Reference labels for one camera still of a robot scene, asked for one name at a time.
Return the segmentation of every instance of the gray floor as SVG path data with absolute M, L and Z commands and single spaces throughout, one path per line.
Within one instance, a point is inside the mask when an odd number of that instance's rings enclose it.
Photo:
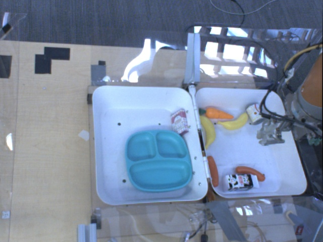
M 230 0 L 213 0 L 240 12 Z M 245 12 L 270 0 L 237 0 Z M 322 29 L 323 0 L 279 0 L 245 17 L 245 28 Z M 213 8 L 209 0 L 0 0 L 0 13 L 27 13 L 23 41 L 141 47 L 145 37 L 186 43 L 194 23 L 234 26 L 241 16 Z

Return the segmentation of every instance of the banana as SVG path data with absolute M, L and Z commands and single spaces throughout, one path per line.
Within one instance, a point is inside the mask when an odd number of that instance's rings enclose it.
M 244 112 L 234 121 L 226 121 L 226 122 L 218 121 L 218 124 L 223 126 L 225 129 L 235 130 L 235 129 L 242 128 L 247 123 L 247 121 L 248 121 L 248 114 Z
M 201 120 L 201 124 L 205 130 L 205 134 L 206 134 L 206 143 L 205 143 L 205 148 L 207 149 L 209 147 L 209 145 L 214 142 L 214 140 L 216 139 L 216 131 L 214 129 L 214 125 L 211 122 L 210 119 L 208 119 L 207 117 L 200 115 L 200 120 Z

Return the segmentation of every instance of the brown sausage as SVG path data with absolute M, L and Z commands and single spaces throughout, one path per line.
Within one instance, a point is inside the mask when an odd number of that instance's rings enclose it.
M 212 185 L 214 188 L 216 188 L 219 185 L 218 168 L 217 168 L 216 162 L 214 161 L 212 156 L 208 156 L 207 161 L 208 161 L 208 167 L 210 169 Z
M 236 172 L 238 174 L 256 175 L 259 181 L 265 180 L 264 174 L 261 174 L 259 171 L 255 170 L 254 168 L 251 168 L 251 167 L 246 167 L 246 166 L 236 167 Z

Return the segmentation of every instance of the blue plate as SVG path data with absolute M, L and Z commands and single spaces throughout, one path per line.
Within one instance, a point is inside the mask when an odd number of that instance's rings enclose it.
M 167 130 L 138 132 L 126 143 L 127 172 L 131 183 L 147 192 L 166 192 L 186 186 L 192 163 L 184 139 Z

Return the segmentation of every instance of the toy carrot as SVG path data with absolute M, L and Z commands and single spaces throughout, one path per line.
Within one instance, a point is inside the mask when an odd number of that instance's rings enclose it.
M 233 119 L 232 115 L 214 107 L 207 107 L 206 110 L 199 108 L 198 112 L 200 115 L 205 114 L 208 118 Z

